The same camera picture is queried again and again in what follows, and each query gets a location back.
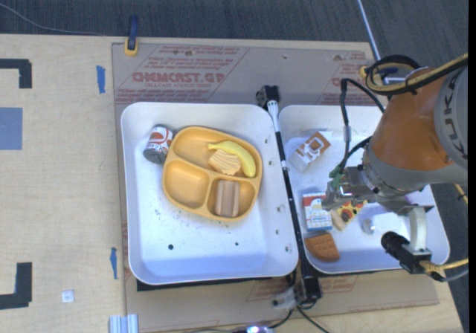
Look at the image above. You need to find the red white and blue carton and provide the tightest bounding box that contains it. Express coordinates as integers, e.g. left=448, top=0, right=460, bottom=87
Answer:
left=302, top=193, right=333, bottom=233

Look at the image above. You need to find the orange divided plate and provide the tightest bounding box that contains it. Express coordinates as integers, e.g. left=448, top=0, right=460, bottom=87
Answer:
left=161, top=126, right=264, bottom=223

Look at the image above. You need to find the black block with thin wires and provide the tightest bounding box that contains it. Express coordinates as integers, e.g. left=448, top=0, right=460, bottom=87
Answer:
left=299, top=274, right=323, bottom=303
left=255, top=85, right=281, bottom=109

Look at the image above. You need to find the white and orange carton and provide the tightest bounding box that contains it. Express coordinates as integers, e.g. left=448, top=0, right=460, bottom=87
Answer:
left=288, top=130, right=332, bottom=173

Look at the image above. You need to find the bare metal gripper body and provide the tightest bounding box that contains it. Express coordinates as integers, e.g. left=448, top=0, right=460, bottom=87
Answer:
left=326, top=165, right=388, bottom=210

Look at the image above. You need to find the thin black and white rod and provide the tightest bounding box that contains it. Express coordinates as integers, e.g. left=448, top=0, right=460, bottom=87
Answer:
left=266, top=100, right=317, bottom=281

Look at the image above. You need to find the red and white can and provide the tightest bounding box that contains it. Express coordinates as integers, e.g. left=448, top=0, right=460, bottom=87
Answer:
left=143, top=125, right=175, bottom=165

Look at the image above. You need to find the white plastic tray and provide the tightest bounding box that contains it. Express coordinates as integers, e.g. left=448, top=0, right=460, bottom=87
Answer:
left=120, top=101, right=300, bottom=285
left=277, top=104, right=451, bottom=275

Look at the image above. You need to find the black cylinder on white bracket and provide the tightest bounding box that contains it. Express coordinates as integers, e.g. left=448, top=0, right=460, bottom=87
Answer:
left=380, top=204, right=435, bottom=275

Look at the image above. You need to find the beige ridged crisp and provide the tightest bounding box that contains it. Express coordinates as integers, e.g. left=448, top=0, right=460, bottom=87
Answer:
left=208, top=149, right=242, bottom=177

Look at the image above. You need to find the orange biscuit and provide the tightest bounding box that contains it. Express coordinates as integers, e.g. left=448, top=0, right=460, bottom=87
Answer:
left=303, top=232, right=341, bottom=263

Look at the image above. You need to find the slice of pizza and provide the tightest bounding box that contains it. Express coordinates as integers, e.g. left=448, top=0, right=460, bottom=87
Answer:
left=329, top=200, right=367, bottom=232

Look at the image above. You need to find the yellow banana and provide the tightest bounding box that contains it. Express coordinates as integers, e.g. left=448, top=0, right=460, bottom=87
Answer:
left=207, top=140, right=257, bottom=179

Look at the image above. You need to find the brown cardboard board red print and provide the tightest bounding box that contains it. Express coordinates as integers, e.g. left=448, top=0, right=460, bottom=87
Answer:
left=111, top=42, right=440, bottom=326

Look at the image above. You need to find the tan sausage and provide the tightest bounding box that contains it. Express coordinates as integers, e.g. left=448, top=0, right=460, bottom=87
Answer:
left=213, top=179, right=241, bottom=219

